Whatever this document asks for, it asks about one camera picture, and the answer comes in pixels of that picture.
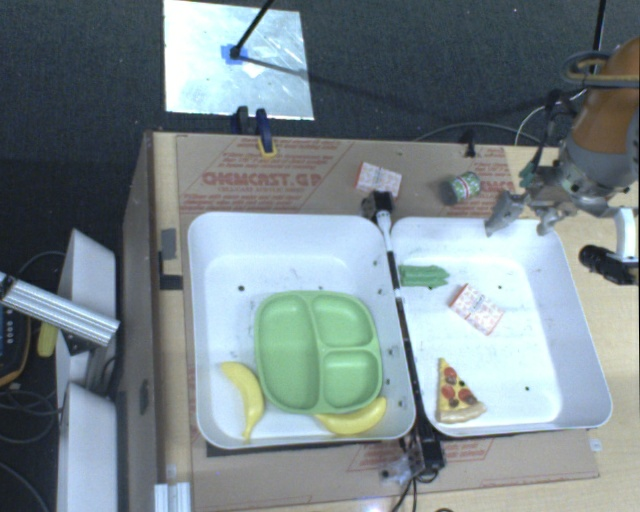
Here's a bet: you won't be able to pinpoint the yellow banana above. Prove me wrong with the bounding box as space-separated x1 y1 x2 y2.
313 396 389 436
220 361 266 443

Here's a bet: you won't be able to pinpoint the green pea pods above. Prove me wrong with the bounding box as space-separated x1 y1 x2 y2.
397 264 450 290

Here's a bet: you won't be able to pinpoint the black cylinder on white bracket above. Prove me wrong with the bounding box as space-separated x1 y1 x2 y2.
578 207 639 286

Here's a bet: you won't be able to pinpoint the white plastic tray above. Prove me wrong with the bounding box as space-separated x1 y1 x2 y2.
187 211 418 450
389 215 614 438

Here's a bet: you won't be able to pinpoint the brown cardboard board red print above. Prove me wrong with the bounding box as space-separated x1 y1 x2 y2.
175 133 600 508

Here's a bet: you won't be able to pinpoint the green divided plate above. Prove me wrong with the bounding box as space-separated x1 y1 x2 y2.
253 290 385 415

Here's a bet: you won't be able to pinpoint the green and white can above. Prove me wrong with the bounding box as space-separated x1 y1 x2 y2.
441 171 482 205

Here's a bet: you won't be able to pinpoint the thin black and white rod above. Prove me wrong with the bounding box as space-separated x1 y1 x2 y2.
377 209 432 441

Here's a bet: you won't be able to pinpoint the pizza slice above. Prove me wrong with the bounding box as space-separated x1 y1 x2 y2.
434 357 488 425

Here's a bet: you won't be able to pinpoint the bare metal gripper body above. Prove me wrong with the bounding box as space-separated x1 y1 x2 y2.
524 165 631 219

